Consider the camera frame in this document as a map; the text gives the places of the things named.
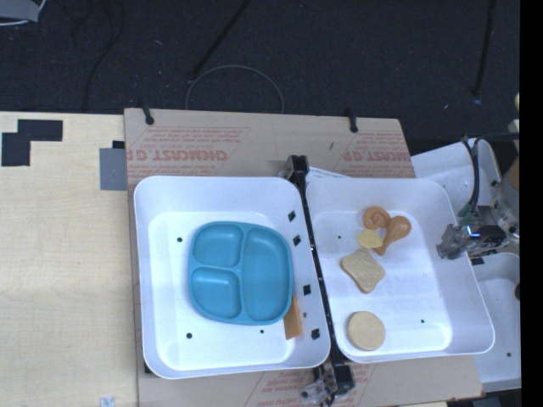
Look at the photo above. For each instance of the white plastic tray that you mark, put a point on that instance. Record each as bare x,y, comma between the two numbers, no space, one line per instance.
415,295
169,354

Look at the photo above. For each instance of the tan toy bread slice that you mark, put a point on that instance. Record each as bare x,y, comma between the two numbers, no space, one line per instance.
362,270

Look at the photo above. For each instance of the yellow toy crisp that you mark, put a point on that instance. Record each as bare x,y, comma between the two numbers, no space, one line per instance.
370,239

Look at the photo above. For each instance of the brown toy swirl pastry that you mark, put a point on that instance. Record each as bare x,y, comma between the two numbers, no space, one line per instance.
375,216

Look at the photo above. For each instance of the brown toy chicken drumstick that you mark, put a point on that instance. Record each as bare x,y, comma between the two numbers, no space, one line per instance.
396,227

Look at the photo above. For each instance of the brown cardboard board red print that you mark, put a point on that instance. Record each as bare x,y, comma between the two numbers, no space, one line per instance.
259,142

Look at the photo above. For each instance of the blue divided plate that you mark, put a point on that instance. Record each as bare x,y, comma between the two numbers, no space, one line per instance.
239,271

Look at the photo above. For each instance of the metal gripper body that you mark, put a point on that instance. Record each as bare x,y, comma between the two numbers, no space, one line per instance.
488,238

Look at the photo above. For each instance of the white printed paper sheet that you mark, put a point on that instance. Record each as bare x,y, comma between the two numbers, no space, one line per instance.
328,172

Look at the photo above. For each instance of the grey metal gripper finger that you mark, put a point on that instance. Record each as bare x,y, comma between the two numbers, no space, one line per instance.
454,232
449,250

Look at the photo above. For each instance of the orange toy cheese slice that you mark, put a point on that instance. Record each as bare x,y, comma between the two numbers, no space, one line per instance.
293,322

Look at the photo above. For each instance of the round tan toy biscuit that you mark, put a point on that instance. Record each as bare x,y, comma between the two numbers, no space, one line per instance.
365,331

